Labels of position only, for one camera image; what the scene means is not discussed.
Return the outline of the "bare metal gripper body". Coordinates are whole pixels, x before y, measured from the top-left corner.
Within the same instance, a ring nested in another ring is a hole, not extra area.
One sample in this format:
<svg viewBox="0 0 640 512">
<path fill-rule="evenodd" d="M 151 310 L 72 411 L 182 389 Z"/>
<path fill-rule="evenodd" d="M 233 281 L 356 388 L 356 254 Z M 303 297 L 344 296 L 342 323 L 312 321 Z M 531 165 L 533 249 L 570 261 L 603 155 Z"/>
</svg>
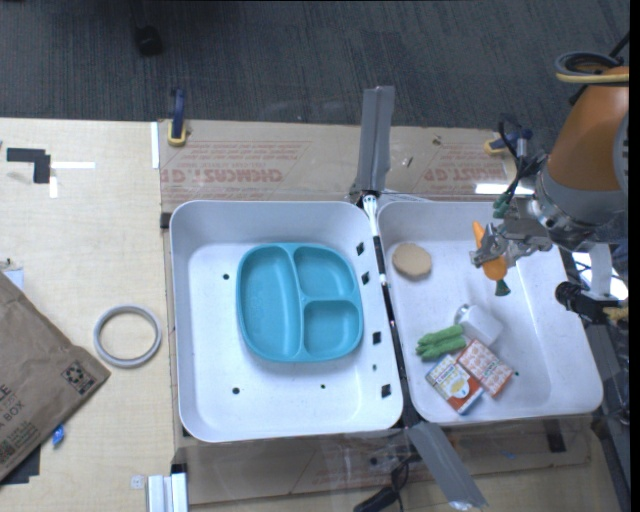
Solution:
<svg viewBox="0 0 640 512">
<path fill-rule="evenodd" d="M 545 215 L 539 203 L 532 198 L 512 199 L 504 214 L 498 232 L 515 242 L 543 242 L 566 228 L 566 220 L 554 211 Z"/>
</svg>

